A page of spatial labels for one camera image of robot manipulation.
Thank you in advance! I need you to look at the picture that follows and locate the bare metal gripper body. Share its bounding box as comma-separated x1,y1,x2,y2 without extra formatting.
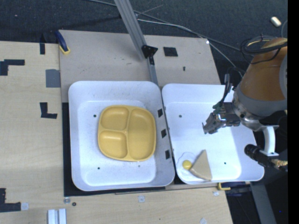
212,99,266,132

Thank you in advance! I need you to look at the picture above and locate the white plastic tray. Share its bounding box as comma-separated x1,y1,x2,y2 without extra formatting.
68,80,176,192
161,83,265,186

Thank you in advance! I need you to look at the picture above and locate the beige pizza slice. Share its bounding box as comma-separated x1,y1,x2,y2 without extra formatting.
189,149,213,182

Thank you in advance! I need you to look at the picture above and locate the white and yellow fried egg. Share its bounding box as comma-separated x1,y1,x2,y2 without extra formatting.
175,152,199,184

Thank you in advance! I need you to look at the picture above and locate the yellow divided plate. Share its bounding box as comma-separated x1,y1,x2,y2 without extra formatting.
97,105,157,162

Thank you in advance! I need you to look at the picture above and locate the small beige cylinder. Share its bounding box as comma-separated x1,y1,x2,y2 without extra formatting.
270,16,282,28

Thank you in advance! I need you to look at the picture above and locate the pale wood board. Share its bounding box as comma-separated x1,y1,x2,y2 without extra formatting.
58,29,225,195

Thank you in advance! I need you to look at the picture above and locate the black cylinder on white bracket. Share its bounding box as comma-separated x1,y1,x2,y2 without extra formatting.
244,125,281,170

